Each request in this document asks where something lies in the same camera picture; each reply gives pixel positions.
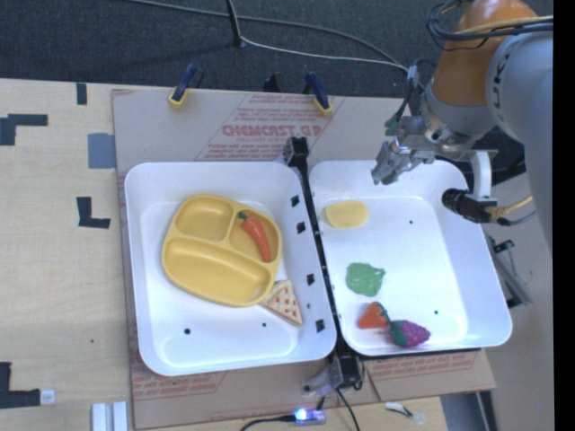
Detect white plastic tray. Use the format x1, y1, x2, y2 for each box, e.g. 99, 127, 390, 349
308, 158, 514, 357
124, 161, 338, 377

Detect orange toy carrot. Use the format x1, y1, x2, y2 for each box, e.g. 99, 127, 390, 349
237, 211, 273, 264

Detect black block with thin wires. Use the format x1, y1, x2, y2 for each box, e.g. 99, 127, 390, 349
283, 136, 312, 168
335, 355, 365, 389

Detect yellow divided plate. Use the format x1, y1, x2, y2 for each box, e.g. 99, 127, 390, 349
160, 193, 283, 309

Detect brown cardboard board red print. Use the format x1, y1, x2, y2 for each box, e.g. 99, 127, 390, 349
111, 88, 498, 431

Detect orange toy strawberry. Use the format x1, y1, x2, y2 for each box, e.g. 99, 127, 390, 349
357, 301, 392, 331

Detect toy pizza slice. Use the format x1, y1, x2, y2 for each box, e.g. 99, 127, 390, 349
260, 279, 304, 327

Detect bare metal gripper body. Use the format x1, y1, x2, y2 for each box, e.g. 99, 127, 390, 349
394, 115, 477, 163

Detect purple toy grapes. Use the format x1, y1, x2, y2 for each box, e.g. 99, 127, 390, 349
387, 319, 432, 349

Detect thin black rod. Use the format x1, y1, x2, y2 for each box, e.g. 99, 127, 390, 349
297, 163, 357, 359

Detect black cylinder on white bracket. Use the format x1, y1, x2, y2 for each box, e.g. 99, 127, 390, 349
441, 150, 500, 224

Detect green toy lettuce leaf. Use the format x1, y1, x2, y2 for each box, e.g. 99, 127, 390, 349
345, 261, 386, 298

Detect yellow toy potato chip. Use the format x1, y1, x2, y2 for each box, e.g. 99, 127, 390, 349
324, 199, 370, 230

